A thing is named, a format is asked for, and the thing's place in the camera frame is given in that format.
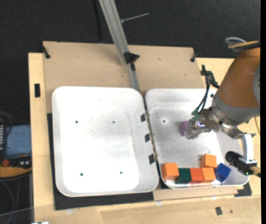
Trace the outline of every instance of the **orange block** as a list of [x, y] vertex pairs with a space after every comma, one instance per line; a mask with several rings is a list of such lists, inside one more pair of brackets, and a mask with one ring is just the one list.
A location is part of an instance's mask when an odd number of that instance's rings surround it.
[[162, 176], [164, 180], [175, 180], [177, 177], [179, 177], [177, 163], [165, 163], [162, 166]]
[[217, 157], [213, 154], [204, 154], [200, 160], [201, 168], [217, 168]]
[[202, 168], [204, 183], [212, 182], [216, 179], [215, 170], [213, 168]]
[[189, 182], [190, 184], [203, 182], [204, 178], [202, 168], [190, 168], [190, 173], [192, 178], [192, 181]]

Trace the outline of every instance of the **cube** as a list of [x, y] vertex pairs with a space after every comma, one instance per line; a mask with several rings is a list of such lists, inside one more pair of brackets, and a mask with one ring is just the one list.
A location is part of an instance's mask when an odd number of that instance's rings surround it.
[[203, 173], [203, 183], [210, 183], [216, 180], [215, 170], [214, 168], [202, 168]]
[[191, 181], [190, 184], [201, 183], [203, 179], [202, 168], [190, 168]]
[[217, 168], [217, 157], [213, 154], [204, 154], [200, 159], [201, 168]]
[[165, 163], [162, 166], [162, 176], [164, 180], [175, 180], [179, 177], [177, 163]]
[[179, 177], [175, 179], [175, 184], [188, 184], [192, 181], [189, 168], [178, 168]]
[[223, 182], [227, 179], [230, 174], [231, 169], [227, 167], [225, 164], [220, 163], [215, 170], [216, 179], [220, 182]]
[[179, 126], [179, 129], [180, 129], [180, 133], [182, 136], [184, 136], [184, 133], [187, 131], [188, 129], [188, 124], [189, 124], [189, 121], [183, 121], [180, 126]]

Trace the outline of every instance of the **red button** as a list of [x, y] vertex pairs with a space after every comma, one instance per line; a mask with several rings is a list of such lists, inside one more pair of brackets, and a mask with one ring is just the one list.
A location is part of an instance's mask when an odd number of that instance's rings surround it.
[[1, 164], [2, 164], [2, 166], [4, 166], [4, 167], [8, 167], [8, 166], [10, 166], [10, 161], [7, 160], [7, 159], [5, 159], [5, 160], [2, 161]]

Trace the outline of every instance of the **dark green cube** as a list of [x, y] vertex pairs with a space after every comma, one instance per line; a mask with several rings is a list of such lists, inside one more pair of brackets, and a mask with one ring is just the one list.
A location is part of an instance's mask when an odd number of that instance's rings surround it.
[[191, 178], [191, 172], [189, 168], [178, 168], [179, 177], [175, 179], [175, 184], [188, 184]]

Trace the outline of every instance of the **empty white tray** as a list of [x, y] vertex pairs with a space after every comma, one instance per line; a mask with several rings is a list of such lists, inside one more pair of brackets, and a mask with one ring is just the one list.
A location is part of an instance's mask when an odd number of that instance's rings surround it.
[[[209, 90], [205, 108], [211, 106]], [[217, 164], [224, 163], [231, 168], [227, 179], [217, 180], [211, 184], [175, 184], [174, 180], [163, 180], [172, 189], [188, 188], [205, 185], [243, 185], [249, 177], [230, 166], [225, 160], [228, 151], [242, 154], [238, 140], [230, 138], [222, 131], [201, 133], [195, 139], [187, 139], [181, 135], [179, 125], [182, 121], [192, 118], [191, 112], [199, 105], [205, 94], [205, 89], [152, 89], [145, 95], [153, 139], [157, 152], [159, 168], [164, 163], [177, 163], [179, 168], [199, 168], [200, 158], [205, 153], [216, 155]]]
[[66, 196], [157, 187], [142, 95], [132, 88], [57, 88], [52, 95], [55, 179]]

